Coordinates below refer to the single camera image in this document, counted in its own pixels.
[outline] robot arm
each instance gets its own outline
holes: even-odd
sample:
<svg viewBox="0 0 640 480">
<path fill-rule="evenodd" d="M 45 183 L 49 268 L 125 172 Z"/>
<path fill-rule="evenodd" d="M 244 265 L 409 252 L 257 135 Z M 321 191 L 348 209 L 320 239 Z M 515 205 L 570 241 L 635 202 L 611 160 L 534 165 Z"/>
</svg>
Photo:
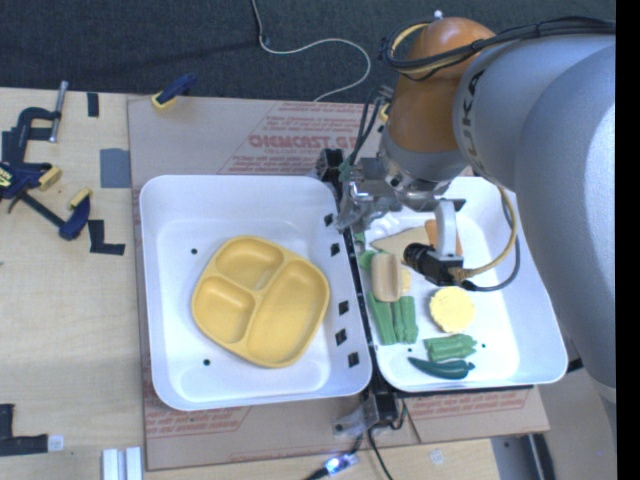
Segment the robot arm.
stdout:
<svg viewBox="0 0 640 480">
<path fill-rule="evenodd" d="M 420 31 L 407 60 L 392 59 Z M 558 320 L 616 431 L 615 23 L 568 18 L 493 34 L 415 22 L 383 43 L 399 71 L 375 158 L 345 181 L 338 227 L 433 211 L 467 166 L 516 194 Z"/>
</svg>

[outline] white cable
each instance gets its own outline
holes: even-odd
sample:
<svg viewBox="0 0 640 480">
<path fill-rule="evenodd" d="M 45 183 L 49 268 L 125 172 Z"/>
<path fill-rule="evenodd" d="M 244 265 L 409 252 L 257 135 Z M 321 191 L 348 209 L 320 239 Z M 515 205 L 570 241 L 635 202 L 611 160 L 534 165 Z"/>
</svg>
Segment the white cable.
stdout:
<svg viewBox="0 0 640 480">
<path fill-rule="evenodd" d="M 303 52 L 305 50 L 308 50 L 309 48 L 313 48 L 314 46 L 318 46 L 320 44 L 323 43 L 344 43 L 347 44 L 349 46 L 352 46 L 354 48 L 356 48 L 357 50 L 360 51 L 360 53 L 362 53 L 362 55 L 364 55 L 365 60 L 367 61 L 367 69 L 365 70 L 364 75 L 357 80 L 356 82 L 349 84 L 349 85 L 345 85 L 344 87 L 340 87 L 339 89 L 334 89 L 333 91 L 329 91 L 327 93 L 322 94 L 321 96 L 318 96 L 315 100 L 313 101 L 320 101 L 323 98 L 326 98 L 327 96 L 330 96 L 332 94 L 336 94 L 338 92 L 342 92 L 342 91 L 346 91 L 348 89 L 352 89 L 353 87 L 356 87 L 357 85 L 360 85 L 362 82 L 364 82 L 367 77 L 369 76 L 369 73 L 371 72 L 371 59 L 369 58 L 369 55 L 367 54 L 367 52 L 360 46 L 357 45 L 356 43 L 352 42 L 352 41 L 348 41 L 347 39 L 341 39 L 338 37 L 329 37 L 326 39 L 320 39 L 319 41 L 314 41 L 313 43 L 310 43 L 306 46 L 302 46 L 301 48 L 296 48 L 294 50 L 286 50 L 286 51 L 277 51 L 277 50 L 272 50 L 271 48 L 269 48 L 266 44 L 264 44 L 264 36 L 262 34 L 262 19 L 260 18 L 260 13 L 258 12 L 258 5 L 256 4 L 256 0 L 251 0 L 251 5 L 253 7 L 253 12 L 256 16 L 256 21 L 258 22 L 258 41 L 260 42 L 260 47 L 267 53 L 271 53 L 273 55 L 291 55 L 294 53 L 300 53 Z"/>
</svg>

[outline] table surface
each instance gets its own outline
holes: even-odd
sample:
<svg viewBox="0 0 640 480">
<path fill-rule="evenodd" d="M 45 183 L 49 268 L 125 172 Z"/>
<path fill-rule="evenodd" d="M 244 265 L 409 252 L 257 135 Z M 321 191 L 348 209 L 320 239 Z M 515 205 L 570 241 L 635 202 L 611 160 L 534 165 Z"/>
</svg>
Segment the table surface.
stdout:
<svg viewBox="0 0 640 480">
<path fill-rule="evenodd" d="M 122 256 L 90 254 L 87 230 L 75 240 L 27 205 L 0 204 L 0 403 L 15 404 L 13 434 L 60 435 L 61 451 L 0 457 L 0 479 L 100 478 L 104 449 L 144 448 L 140 335 L 131 190 L 101 188 L 100 150 L 128 150 L 127 95 L 100 94 L 100 115 L 87 96 L 70 91 L 57 143 L 31 140 L 26 161 L 50 162 L 63 176 L 34 198 L 64 220 L 82 188 L 92 190 L 91 219 L 105 222 L 105 241 L 126 244 Z M 0 129 L 16 126 L 27 107 L 53 109 L 55 90 L 0 89 Z M 50 122 L 34 121 L 34 127 Z M 445 460 L 434 461 L 438 451 Z M 385 448 L 397 479 L 499 479 L 491 441 Z M 371 450 L 341 477 L 384 478 Z M 148 479 L 302 479 L 327 457 L 295 457 L 145 472 Z"/>
</svg>

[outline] white tray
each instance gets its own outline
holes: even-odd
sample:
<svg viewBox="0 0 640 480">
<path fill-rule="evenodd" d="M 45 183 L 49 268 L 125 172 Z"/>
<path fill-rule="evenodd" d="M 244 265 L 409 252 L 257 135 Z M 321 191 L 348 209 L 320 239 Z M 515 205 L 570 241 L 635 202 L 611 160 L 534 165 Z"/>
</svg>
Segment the white tray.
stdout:
<svg viewBox="0 0 640 480">
<path fill-rule="evenodd" d="M 509 227 L 502 212 L 500 193 L 491 183 L 477 177 L 456 178 L 446 197 L 465 199 L 456 213 L 465 268 L 480 267 L 496 258 L 509 239 Z M 517 205 L 513 197 L 514 208 Z M 433 213 L 409 209 L 389 213 L 365 232 L 366 243 L 422 226 Z M 407 357 L 427 359 L 422 340 L 446 334 L 431 319 L 428 301 L 440 287 L 411 270 L 407 295 L 416 301 L 418 341 L 414 345 L 380 345 L 375 325 L 372 334 L 380 372 L 394 387 L 406 392 L 484 389 L 545 384 L 561 378 L 567 367 L 562 335 L 547 292 L 533 264 L 521 228 L 521 264 L 515 280 L 503 290 L 468 292 L 476 307 L 476 317 L 465 331 L 478 341 L 477 352 L 467 358 L 476 368 L 460 381 L 428 376 L 413 367 Z M 514 266 L 514 252 L 494 270 L 471 279 L 478 286 L 493 286 L 507 279 Z M 361 271 L 363 289 L 370 289 L 368 272 Z"/>
<path fill-rule="evenodd" d="M 328 187 L 302 176 L 159 176 L 143 187 L 151 370 L 163 402 L 203 410 L 348 396 L 367 386 L 372 365 L 348 253 L 341 235 L 324 220 L 335 211 Z M 202 271 L 225 241 L 243 234 L 307 258 L 331 287 L 323 325 L 289 367 L 249 363 L 193 322 L 191 295 Z"/>
</svg>

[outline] cardboard box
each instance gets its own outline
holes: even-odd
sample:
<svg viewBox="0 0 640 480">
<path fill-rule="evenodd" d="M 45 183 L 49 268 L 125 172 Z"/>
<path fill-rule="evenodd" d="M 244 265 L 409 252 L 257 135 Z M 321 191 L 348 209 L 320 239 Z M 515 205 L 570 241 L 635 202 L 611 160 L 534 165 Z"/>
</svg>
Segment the cardboard box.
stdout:
<svg viewBox="0 0 640 480">
<path fill-rule="evenodd" d="M 162 174 L 305 175 L 320 152 L 354 144 L 361 105 L 177 98 L 159 111 L 149 97 L 128 102 L 136 272 L 144 381 L 147 469 L 336 453 L 353 438 L 334 432 L 361 397 L 182 412 L 164 405 L 150 375 L 138 197 Z M 362 150 L 372 155 L 377 137 Z M 433 394 L 405 399 L 408 422 L 377 437 L 381 447 L 548 430 L 537 388 Z"/>
</svg>

